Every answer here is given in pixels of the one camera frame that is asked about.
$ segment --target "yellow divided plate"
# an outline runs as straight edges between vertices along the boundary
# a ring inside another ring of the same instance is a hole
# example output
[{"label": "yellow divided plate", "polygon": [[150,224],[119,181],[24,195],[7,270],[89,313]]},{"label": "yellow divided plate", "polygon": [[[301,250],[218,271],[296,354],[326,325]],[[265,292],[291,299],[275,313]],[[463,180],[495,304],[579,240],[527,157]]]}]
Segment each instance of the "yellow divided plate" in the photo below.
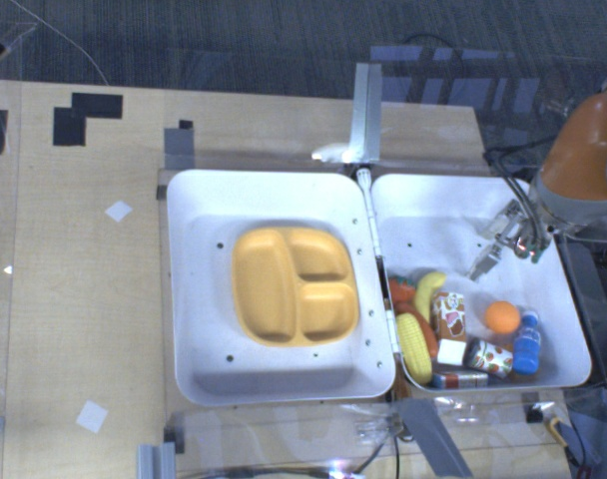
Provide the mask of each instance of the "yellow divided plate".
[{"label": "yellow divided plate", "polygon": [[233,250],[233,296],[239,322],[270,346],[311,346],[348,336],[358,322],[349,255],[324,231],[262,228]]}]

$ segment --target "can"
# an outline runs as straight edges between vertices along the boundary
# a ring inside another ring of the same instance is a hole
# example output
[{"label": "can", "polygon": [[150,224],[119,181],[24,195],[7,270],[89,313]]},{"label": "can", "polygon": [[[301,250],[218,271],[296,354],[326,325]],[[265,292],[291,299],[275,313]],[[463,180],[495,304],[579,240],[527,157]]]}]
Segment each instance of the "can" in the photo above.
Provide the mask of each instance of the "can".
[{"label": "can", "polygon": [[443,371],[432,375],[435,388],[478,388],[487,386],[487,373],[481,371]]},{"label": "can", "polygon": [[491,342],[475,338],[470,342],[465,365],[504,379],[512,370],[512,352]]}]

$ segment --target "blue bottle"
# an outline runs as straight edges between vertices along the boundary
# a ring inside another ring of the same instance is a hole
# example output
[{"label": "blue bottle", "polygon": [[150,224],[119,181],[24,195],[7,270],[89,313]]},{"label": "blue bottle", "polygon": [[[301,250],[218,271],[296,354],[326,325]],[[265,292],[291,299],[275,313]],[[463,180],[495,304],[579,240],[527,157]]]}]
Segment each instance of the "blue bottle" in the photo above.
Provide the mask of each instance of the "blue bottle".
[{"label": "blue bottle", "polygon": [[534,374],[539,368],[541,334],[536,326],[539,317],[536,312],[525,312],[521,316],[521,326],[514,339],[514,362],[512,370],[517,374]]}]

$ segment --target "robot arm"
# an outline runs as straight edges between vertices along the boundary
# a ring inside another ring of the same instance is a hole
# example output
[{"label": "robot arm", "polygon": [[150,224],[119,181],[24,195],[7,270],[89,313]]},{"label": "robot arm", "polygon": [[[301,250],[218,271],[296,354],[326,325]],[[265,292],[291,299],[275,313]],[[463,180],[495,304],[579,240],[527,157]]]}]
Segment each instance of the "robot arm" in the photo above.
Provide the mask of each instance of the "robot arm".
[{"label": "robot arm", "polygon": [[505,246],[537,262],[553,234],[574,237],[607,218],[607,92],[588,98],[570,116],[527,195],[503,177],[517,199],[483,233],[494,243],[468,272],[473,280],[500,261]]}]

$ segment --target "orange ball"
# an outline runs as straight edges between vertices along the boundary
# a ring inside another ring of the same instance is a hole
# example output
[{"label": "orange ball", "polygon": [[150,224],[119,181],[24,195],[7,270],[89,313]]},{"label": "orange ball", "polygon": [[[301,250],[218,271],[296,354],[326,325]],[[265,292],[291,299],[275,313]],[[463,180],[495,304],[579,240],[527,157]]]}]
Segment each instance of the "orange ball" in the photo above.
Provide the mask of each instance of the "orange ball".
[{"label": "orange ball", "polygon": [[519,324],[519,309],[509,301],[494,301],[485,310],[485,325],[495,333],[512,333]]}]

